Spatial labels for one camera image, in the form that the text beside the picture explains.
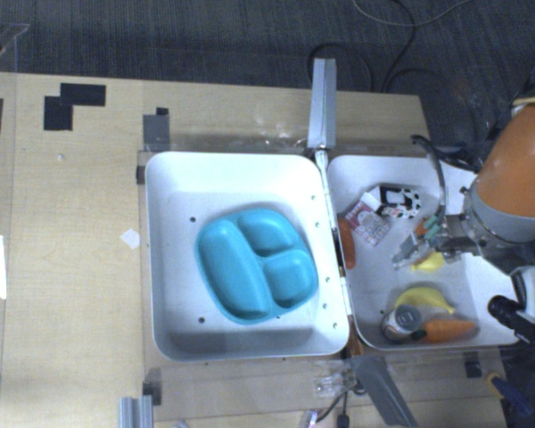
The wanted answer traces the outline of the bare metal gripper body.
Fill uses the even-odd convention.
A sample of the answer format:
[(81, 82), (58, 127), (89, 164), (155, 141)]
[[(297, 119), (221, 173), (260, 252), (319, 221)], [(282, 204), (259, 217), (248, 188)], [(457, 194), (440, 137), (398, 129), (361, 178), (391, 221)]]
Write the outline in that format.
[(446, 215), (435, 239), (435, 249), (455, 256), (461, 253), (480, 254), (485, 246), (485, 230), (471, 215)]

